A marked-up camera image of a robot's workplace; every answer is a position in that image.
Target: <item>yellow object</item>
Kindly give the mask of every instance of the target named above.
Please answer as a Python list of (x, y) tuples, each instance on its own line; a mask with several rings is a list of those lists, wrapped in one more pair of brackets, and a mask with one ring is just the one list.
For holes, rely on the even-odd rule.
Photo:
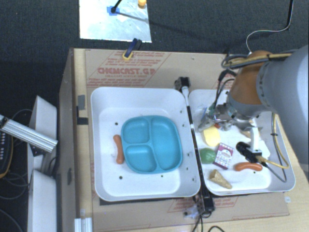
[(223, 67), (233, 67), (234, 65), (237, 65), (237, 64), (244, 64), (247, 62), (261, 60), (261, 59), (268, 61), (270, 59), (276, 59), (276, 58), (287, 58), (290, 55), (292, 55), (292, 53), (269, 54), (269, 55), (264, 55), (264, 56), (257, 56), (254, 58), (234, 58), (234, 59), (231, 59), (229, 62), (223, 64)]
[(288, 169), (290, 167), (290, 165), (287, 162), (287, 160), (284, 158), (284, 156), (282, 154), (282, 151), (281, 151), (281, 149), (279, 147), (278, 140), (277, 140), (277, 134), (276, 134), (276, 131), (277, 131), (277, 129), (276, 129), (276, 114), (275, 113), (272, 113), (271, 119), (272, 119), (272, 131), (273, 131), (273, 134), (274, 134), (273, 137), (274, 137), (274, 140), (275, 140), (274, 141), (275, 148), (279, 152), (279, 154), (280, 154), (281, 158), (283, 159), (283, 161), (285, 162), (286, 166), (282, 166), (282, 165), (277, 164), (277, 163), (275, 163), (273, 161), (267, 160), (266, 158), (264, 158), (262, 156), (256, 156), (256, 158), (257, 158), (258, 162), (267, 162), (267, 163), (275, 165), (275, 166), (277, 166), (279, 168)]
[(133, 55), (133, 52), (130, 53), (129, 57), (126, 57), (125, 54), (126, 54), (126, 51), (122, 54), (122, 58), (123, 58), (124, 60), (130, 60), (130, 58), (131, 58), (132, 55)]
[(146, 5), (147, 0), (138, 0), (138, 4), (140, 7), (144, 7)]
[(9, 154), (9, 163), (7, 165), (7, 168), (4, 169), (4, 172), (0, 173), (0, 179), (6, 176), (6, 174), (8, 173), (8, 171), (10, 169), (11, 162), (12, 162), (14, 144), (13, 144), (13, 137), (10, 137), (10, 138), (11, 138), (12, 141), (11, 141), (11, 152)]
[(232, 185), (224, 179), (224, 177), (218, 172), (218, 170), (213, 170), (209, 175), (209, 180), (220, 185), (221, 187), (232, 189)]
[(203, 131), (205, 143), (210, 147), (215, 147), (220, 143), (219, 130), (214, 126), (211, 126)]

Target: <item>small juice box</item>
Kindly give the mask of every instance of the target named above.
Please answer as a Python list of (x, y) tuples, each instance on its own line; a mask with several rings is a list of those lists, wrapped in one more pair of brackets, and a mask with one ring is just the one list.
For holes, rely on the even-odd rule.
[(217, 149), (217, 156), (213, 164), (223, 168), (228, 169), (233, 155), (233, 148), (220, 143)]

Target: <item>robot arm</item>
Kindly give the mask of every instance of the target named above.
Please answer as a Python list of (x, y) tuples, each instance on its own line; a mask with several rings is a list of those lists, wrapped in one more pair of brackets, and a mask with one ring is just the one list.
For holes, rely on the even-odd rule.
[[(248, 58), (267, 54), (258, 51)], [(217, 105), (199, 129), (220, 123), (225, 129), (236, 124), (245, 130), (249, 120), (263, 111), (279, 115), (299, 163), (308, 174), (308, 45), (284, 61), (273, 60), (242, 68), (226, 103)]]

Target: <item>yellow toy lemon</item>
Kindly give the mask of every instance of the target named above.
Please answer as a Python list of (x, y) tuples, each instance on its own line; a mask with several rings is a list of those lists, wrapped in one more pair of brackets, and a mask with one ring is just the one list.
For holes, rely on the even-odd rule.
[(211, 126), (203, 131), (205, 143), (210, 147), (215, 147), (220, 143), (219, 130)]

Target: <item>silver metal bar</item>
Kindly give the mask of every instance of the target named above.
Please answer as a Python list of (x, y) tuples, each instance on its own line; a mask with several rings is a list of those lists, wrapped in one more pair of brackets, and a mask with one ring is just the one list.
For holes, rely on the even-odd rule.
[(58, 143), (55, 139), (47, 137), (27, 126), (0, 115), (0, 121), (3, 121), (4, 119), (6, 119), (6, 121), (0, 126), (0, 131), (25, 141), (32, 146), (51, 153)]

